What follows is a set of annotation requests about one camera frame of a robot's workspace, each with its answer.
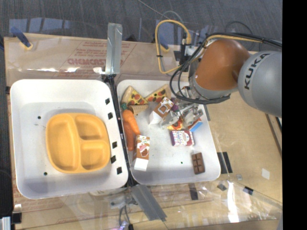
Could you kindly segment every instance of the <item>carrot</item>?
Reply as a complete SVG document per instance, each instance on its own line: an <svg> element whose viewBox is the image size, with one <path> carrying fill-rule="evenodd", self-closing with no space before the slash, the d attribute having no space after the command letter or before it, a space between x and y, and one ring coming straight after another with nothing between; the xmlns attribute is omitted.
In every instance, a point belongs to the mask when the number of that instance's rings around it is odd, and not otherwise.
<svg viewBox="0 0 307 230"><path fill-rule="evenodd" d="M140 135L140 130L139 130L139 126L138 126L138 123L136 122L136 119L134 117L134 114L131 110L129 109L125 109L123 111L123 119L124 121L128 122L131 126L131 129L133 131L133 133L135 135Z"/></svg>
<svg viewBox="0 0 307 230"><path fill-rule="evenodd" d="M134 150L134 133L128 122L124 121L123 126L124 126L124 132L126 135L126 143L127 143L128 151L133 151Z"/></svg>

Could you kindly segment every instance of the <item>gray floor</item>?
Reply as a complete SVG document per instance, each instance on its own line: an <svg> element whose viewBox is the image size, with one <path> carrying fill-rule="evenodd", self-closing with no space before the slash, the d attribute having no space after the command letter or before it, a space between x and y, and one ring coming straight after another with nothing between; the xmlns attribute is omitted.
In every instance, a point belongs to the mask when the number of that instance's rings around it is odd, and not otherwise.
<svg viewBox="0 0 307 230"><path fill-rule="evenodd" d="M123 39L152 42L156 22L178 19L194 32L239 32L282 41L283 0L0 0L0 35L23 32L106 39L107 23L123 25ZM178 36L169 38L178 43ZM246 45L259 50L257 45ZM0 52L0 218L11 210L4 54Z"/></svg>

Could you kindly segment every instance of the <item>orange divided plate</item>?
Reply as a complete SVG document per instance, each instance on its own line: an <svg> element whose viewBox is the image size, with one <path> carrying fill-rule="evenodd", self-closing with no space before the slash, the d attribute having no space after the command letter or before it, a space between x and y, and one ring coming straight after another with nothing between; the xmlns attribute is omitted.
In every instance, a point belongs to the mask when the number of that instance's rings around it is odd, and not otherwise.
<svg viewBox="0 0 307 230"><path fill-rule="evenodd" d="M100 170L110 160L107 129L104 122L95 115L54 115L47 123L46 142L52 166L63 173Z"/></svg>

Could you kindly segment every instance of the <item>white tray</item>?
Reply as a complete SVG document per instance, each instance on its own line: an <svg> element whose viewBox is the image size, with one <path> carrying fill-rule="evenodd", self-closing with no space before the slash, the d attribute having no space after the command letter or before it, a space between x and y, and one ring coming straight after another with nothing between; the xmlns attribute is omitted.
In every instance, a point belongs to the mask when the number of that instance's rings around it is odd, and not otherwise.
<svg viewBox="0 0 307 230"><path fill-rule="evenodd" d="M168 81L160 80L123 80L118 84L118 101L126 88L131 85L143 97L162 87ZM212 181L219 177L221 166L217 157L214 141L210 131L204 107L201 105L204 115L201 117L202 125L193 132L194 146L174 147L171 143L169 130L161 129L159 124L149 124L149 114L154 109L150 105L145 111L136 116L141 135L150 137L149 162L147 171L138 171L131 166L133 178L140 184L159 185ZM192 165L192 154L202 152L205 173L195 174ZM132 151L128 151L129 162L132 162Z"/></svg>
<svg viewBox="0 0 307 230"><path fill-rule="evenodd" d="M17 188L25 197L35 199L104 191L120 188L127 182L128 168L117 118L110 89L105 83L98 80L19 80L11 87L11 107ZM109 161L106 167L95 172L68 174L57 171L48 159L45 132L48 120L65 112L93 114L103 120L108 130L111 157L115 156L116 161Z"/></svg>

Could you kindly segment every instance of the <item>toy pizza slice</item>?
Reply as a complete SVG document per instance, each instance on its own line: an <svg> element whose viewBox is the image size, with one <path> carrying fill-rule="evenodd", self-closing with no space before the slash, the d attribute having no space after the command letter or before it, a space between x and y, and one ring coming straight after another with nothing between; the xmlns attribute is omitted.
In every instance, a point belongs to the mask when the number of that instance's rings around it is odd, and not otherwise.
<svg viewBox="0 0 307 230"><path fill-rule="evenodd" d="M145 105L148 104L148 101L145 100L145 98L143 98L132 86L129 86L121 99L121 103L126 103L127 106Z"/></svg>
<svg viewBox="0 0 307 230"><path fill-rule="evenodd" d="M163 85L161 88L155 90L150 95L148 95L145 99L148 102L157 102L160 103L164 97L167 97L168 99L171 98L172 92L169 88L168 84Z"/></svg>

